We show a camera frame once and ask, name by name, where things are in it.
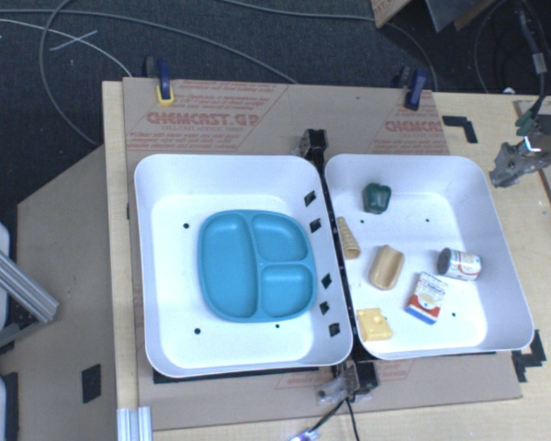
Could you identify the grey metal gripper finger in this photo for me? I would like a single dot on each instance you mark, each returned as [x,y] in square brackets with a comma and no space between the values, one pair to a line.
[504,176]
[514,150]

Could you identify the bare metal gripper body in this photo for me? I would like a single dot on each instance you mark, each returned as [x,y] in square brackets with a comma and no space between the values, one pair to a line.
[547,143]

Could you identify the white plastic tray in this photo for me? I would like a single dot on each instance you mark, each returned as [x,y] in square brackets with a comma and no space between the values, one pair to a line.
[174,182]
[477,186]

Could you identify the white and red can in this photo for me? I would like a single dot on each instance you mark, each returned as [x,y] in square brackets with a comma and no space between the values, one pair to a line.
[464,265]

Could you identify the green toy bell pepper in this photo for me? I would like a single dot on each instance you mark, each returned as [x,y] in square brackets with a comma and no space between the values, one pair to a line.
[375,198]

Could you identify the white red blue carton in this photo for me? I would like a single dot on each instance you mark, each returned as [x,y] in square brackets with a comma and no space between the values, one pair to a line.
[426,299]

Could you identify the tan toy hot dog bun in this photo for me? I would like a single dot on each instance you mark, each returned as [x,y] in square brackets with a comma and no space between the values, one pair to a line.
[385,269]

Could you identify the tan toy ice cream cone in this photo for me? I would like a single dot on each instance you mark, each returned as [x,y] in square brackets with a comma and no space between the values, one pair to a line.
[349,241]

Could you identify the thin black and white rod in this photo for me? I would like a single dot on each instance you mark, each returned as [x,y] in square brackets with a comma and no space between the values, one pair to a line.
[339,251]

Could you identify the yellow toy cheese block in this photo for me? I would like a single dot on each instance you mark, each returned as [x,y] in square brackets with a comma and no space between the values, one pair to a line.
[374,325]

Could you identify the brown cardboard board red print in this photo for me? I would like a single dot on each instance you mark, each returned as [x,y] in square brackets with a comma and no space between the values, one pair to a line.
[239,122]

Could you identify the blue divided plate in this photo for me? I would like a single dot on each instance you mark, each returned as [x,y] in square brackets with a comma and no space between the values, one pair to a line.
[225,264]

